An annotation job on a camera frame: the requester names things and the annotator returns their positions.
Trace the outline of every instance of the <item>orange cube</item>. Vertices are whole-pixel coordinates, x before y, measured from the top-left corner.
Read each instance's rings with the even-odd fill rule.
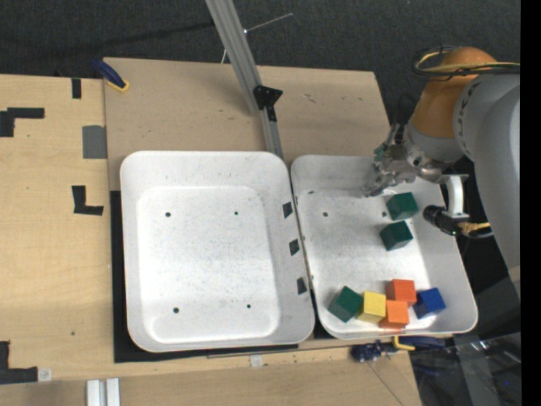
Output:
[[[402,329],[409,323],[407,302],[387,300],[387,315],[380,321],[380,328]]]
[[[385,294],[387,299],[407,302],[408,307],[417,302],[417,293],[413,280],[392,280],[385,287]]]

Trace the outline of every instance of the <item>empty white tray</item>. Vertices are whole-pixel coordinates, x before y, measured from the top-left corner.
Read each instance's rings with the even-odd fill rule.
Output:
[[[141,348],[292,344],[312,332],[280,158],[140,151],[123,161],[120,179],[128,330]]]
[[[293,192],[315,300],[323,327],[334,337],[360,339],[400,334],[446,334],[471,330],[478,311],[456,241],[423,219],[427,205],[443,206],[440,187],[418,178],[383,195],[365,198],[361,188],[372,157],[301,156],[292,165]],[[391,223],[385,201],[411,192],[420,212],[407,220],[413,241],[387,251],[380,230]],[[412,279],[417,290],[439,288],[447,308],[392,331],[352,318],[344,323],[327,307],[343,286],[385,293],[393,278]]]

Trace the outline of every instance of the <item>dark green cube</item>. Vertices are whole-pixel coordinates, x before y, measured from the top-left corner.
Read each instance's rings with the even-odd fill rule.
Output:
[[[413,198],[412,193],[393,195],[386,204],[393,221],[407,220],[419,212],[417,202]]]
[[[363,297],[353,292],[348,286],[344,286],[341,292],[329,305],[329,311],[343,322],[349,321],[357,314],[363,303]]]
[[[380,236],[387,251],[401,248],[413,239],[412,232],[409,231],[405,221],[389,224],[381,230]]]

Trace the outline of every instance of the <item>wooden surface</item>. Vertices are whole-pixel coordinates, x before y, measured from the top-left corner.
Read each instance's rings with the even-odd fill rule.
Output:
[[[105,90],[109,184],[129,153],[144,150],[264,151],[259,117],[249,114],[230,65],[106,58],[129,90]],[[263,66],[287,165],[307,154],[371,156],[389,124],[374,74]]]
[[[217,74],[232,74],[231,68],[211,66]],[[276,68],[261,72],[269,85],[290,84],[281,108],[276,107],[281,121],[297,128],[289,134],[286,123],[280,126],[290,161],[304,153],[369,154],[385,138],[388,123],[373,74]],[[294,74],[302,75],[297,84]],[[349,93],[343,99],[326,96],[333,85],[344,85]],[[234,90],[227,83],[222,86]],[[104,98],[117,92],[106,88],[104,95],[100,80],[82,80],[79,100],[72,98],[70,79],[15,75],[0,76],[0,90],[0,110],[46,110],[42,120],[17,119],[14,137],[0,139],[0,339],[11,341],[10,367],[49,368],[54,381],[248,368],[248,356],[114,364],[107,160],[83,158],[82,127],[104,125]],[[239,92],[222,99],[231,97],[237,104],[231,107],[242,106]],[[190,108],[199,110],[199,101],[185,101],[187,114]],[[130,128],[127,124],[124,131]],[[312,131],[317,134],[307,138]],[[105,206],[103,215],[74,214],[72,185],[85,185],[87,204]],[[351,343],[307,340],[302,350],[268,354],[265,362],[342,361],[347,350],[334,347]]]
[[[83,406],[81,381],[0,387],[0,406]],[[269,364],[164,376],[125,377],[121,403],[129,406],[367,405],[420,406],[408,355],[355,363]]]

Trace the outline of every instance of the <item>yellow cube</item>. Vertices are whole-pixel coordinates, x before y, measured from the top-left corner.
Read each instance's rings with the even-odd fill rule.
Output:
[[[359,307],[355,316],[360,321],[378,323],[386,316],[387,297],[384,294],[377,294],[366,290],[363,293],[363,304]]]

